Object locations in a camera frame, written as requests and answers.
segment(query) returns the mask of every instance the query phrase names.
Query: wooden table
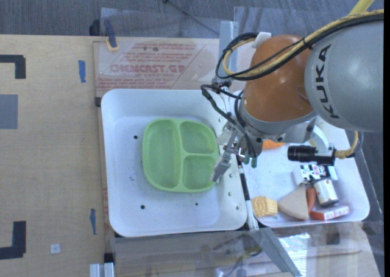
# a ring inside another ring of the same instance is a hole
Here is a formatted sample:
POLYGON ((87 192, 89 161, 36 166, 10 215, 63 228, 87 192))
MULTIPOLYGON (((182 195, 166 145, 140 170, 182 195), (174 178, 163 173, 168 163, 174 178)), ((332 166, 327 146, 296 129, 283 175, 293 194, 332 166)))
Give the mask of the wooden table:
MULTIPOLYGON (((0 122, 0 276, 89 276, 90 264, 104 262, 111 236, 93 47, 101 41, 0 36, 0 55, 26 61, 26 76, 20 67, 15 76, 15 63, 0 58, 0 114, 7 114, 0 122)), ((218 51, 218 42, 212 45, 218 51)), ((323 276, 332 275, 330 267, 339 276, 378 276, 359 225, 357 233, 359 252, 311 258, 307 268, 323 276)))

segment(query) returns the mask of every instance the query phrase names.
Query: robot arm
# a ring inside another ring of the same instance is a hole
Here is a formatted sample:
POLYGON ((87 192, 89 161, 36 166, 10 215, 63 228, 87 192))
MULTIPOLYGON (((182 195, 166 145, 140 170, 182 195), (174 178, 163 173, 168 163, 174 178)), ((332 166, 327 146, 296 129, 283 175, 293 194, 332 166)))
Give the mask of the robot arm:
MULTIPOLYGON (((220 59, 224 77, 246 84, 235 99, 235 116, 227 126, 232 136, 212 180, 224 173, 232 153, 255 166, 266 139, 297 144, 312 139, 317 116, 343 129, 383 131, 383 20, 383 10, 364 12, 305 38, 271 37, 241 72, 230 71, 227 58, 254 38, 234 39, 220 59)), ((290 148, 290 160, 331 164, 336 156, 333 146, 290 148)))

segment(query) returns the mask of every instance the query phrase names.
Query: black cable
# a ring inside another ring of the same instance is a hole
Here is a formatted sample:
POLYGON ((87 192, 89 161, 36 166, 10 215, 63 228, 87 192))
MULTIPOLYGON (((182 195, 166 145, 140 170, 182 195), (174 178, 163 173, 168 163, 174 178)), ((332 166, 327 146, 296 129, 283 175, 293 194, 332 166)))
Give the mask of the black cable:
MULTIPOLYGON (((272 72, 274 72, 276 69, 282 67, 284 64, 286 64, 287 62, 289 62, 291 59, 293 59, 296 55, 298 55, 299 53, 303 52, 305 49, 308 48, 308 46, 311 46, 313 45, 314 43, 318 42, 319 40, 337 32, 337 31, 340 31, 340 30, 343 30, 345 28, 348 28, 348 27, 352 27, 352 26, 355 26, 355 25, 359 25, 359 24, 364 24, 364 23, 372 23, 372 22, 375 22, 375 21, 380 21, 380 20, 383 20, 384 19, 384 13, 381 13, 381 14, 377 14, 377 15, 370 15, 370 16, 362 16, 362 17, 359 17, 359 18, 355 18, 355 19, 350 19, 350 20, 347 20, 346 22, 342 23, 342 24, 339 24, 339 25, 336 25, 332 28, 329 28, 328 30, 326 30, 325 32, 319 34, 318 36, 316 36, 315 38, 309 40, 309 41, 305 41, 305 38, 302 38, 301 40, 299 40, 298 42, 296 43, 293 43, 291 44, 290 46, 287 46, 285 48, 283 48, 282 50, 278 51, 277 53, 275 53, 274 55, 270 56, 269 58, 267 58, 266 60, 260 62, 259 64, 256 64, 254 66, 252 66, 251 68, 248 68, 244 71, 241 71, 241 72, 236 72, 234 74, 230 74, 230 75, 225 75, 221 78, 233 78, 235 80, 239 80, 239 81, 248 81, 248 80, 253 80, 253 79, 257 79, 257 78, 260 78, 260 77, 264 77, 265 75, 268 75, 272 72), (296 50, 293 54, 291 54, 288 58, 286 58, 285 60, 281 61, 279 64, 267 69, 265 72, 262 72, 260 74, 257 74, 257 75, 252 75, 252 76, 248 76, 248 77, 239 77, 239 75, 242 75, 242 74, 245 74, 245 73, 248 73, 248 72, 251 72, 253 71, 254 69, 264 65, 267 61, 269 61, 270 59, 278 56, 281 52, 285 51, 285 49, 297 44, 297 43, 300 43, 300 42, 304 42, 305 45, 300 47, 298 50, 296 50)), ((232 47, 240 42, 240 41, 243 41, 243 40, 237 40, 237 38, 235 38, 229 45, 228 47, 224 50, 224 52, 222 53, 221 57, 220 57, 220 61, 218 62, 218 66, 217 68, 219 68, 219 65, 221 64, 223 58, 225 57, 225 54, 228 50, 231 50, 232 47)))
MULTIPOLYGON (((236 117, 237 117, 237 120, 238 120, 239 125, 242 126, 242 128, 244 128, 245 123, 244 123, 244 121, 242 120, 241 115, 240 115, 239 112, 238 112, 238 100, 241 99, 241 95, 243 94, 244 90, 242 90, 242 91, 238 94, 238 96, 236 96, 236 95, 234 95, 234 94, 232 94, 232 93, 226 92, 225 90, 220 89, 220 88, 217 88, 217 87, 215 87, 215 86, 213 86, 213 85, 201 85, 201 86, 200 86, 200 89, 202 90, 203 96, 205 96, 206 99, 208 99, 208 101, 211 103, 211 106, 212 106, 212 107, 213 107, 221 116, 225 117, 225 118, 226 118, 229 122, 231 122, 233 125, 236 125, 237 122, 236 122, 233 118, 231 118, 231 114, 230 114, 230 113, 228 113, 228 114, 227 114, 227 113, 224 113, 224 112, 217 106, 216 102, 214 101, 214 99, 212 98, 212 96, 210 95, 210 93, 206 90, 206 88, 211 88, 211 89, 213 89, 213 90, 216 90, 217 92, 224 93, 224 94, 229 95, 229 96, 232 96, 232 97, 234 97, 234 98, 236 99, 236 100, 235 100, 235 107, 234 107, 234 109, 235 109, 235 114, 236 114, 236 117)), ((247 134, 247 133, 243 133, 243 135, 244 135, 244 138, 245 138, 245 140, 246 140, 246 144, 247 144, 247 146, 248 146, 248 154, 249 154, 249 156, 256 157, 256 150, 255 150, 255 148, 254 148, 252 142, 250 141, 250 138, 249 138, 248 134, 247 134)))
POLYGON ((214 86, 214 85, 203 85, 204 88, 210 88, 210 89, 213 89, 216 91, 216 93, 224 93, 230 97, 234 97, 235 99, 238 98, 237 95, 233 94, 233 93, 230 93, 222 88, 218 88, 217 86, 214 86))
POLYGON ((214 98, 210 95, 210 93, 206 90, 208 85, 201 85, 200 89, 202 90, 202 95, 206 97, 206 99, 211 103, 211 106, 225 119, 227 119, 232 124, 237 124, 236 121, 230 116, 230 113, 225 113, 222 111, 216 104, 214 98))
POLYGON ((226 79, 226 78, 229 78, 229 76, 220 76, 218 74, 218 71, 219 71, 219 67, 225 57, 225 54, 227 51, 229 50, 232 50, 232 48, 239 42, 241 41, 244 41, 244 40, 247 40, 247 39, 251 39, 251 38, 256 38, 258 35, 258 33, 256 32, 246 32, 246 33, 242 33, 241 35, 238 35, 236 38, 234 38, 228 45, 227 47, 223 50, 222 52, 222 55, 221 57, 219 58, 218 62, 217 62, 217 66, 215 67, 215 75, 218 77, 218 78, 221 78, 221 79, 226 79))

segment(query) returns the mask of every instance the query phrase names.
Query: black tape marking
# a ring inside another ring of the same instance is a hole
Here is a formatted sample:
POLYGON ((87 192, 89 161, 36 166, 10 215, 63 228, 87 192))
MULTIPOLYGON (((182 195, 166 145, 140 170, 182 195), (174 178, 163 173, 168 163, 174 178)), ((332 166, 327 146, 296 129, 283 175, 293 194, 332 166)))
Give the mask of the black tape marking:
POLYGON ((109 19, 105 19, 104 26, 108 33, 108 42, 110 43, 110 46, 118 47, 118 44, 116 43, 114 27, 112 26, 111 21, 109 19))
POLYGON ((0 63, 14 63, 15 79, 26 78, 26 59, 23 55, 0 55, 0 63))
POLYGON ((0 260, 22 258, 26 253, 26 221, 13 223, 11 247, 0 248, 0 260))
POLYGON ((102 98, 101 97, 95 97, 95 106, 100 107, 102 104, 102 98))

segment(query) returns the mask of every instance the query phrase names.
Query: wooden board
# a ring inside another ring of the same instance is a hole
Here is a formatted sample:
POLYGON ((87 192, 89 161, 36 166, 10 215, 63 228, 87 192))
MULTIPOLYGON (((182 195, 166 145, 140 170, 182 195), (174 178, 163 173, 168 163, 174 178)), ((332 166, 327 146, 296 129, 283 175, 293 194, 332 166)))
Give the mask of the wooden board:
POLYGON ((17 129, 0 129, 0 250, 12 246, 13 223, 26 222, 26 252, 0 259, 2 276, 88 276, 103 262, 94 40, 0 36, 1 55, 26 59, 25 79, 0 63, 0 94, 18 95, 17 129), (52 244, 61 252, 51 254, 52 244))

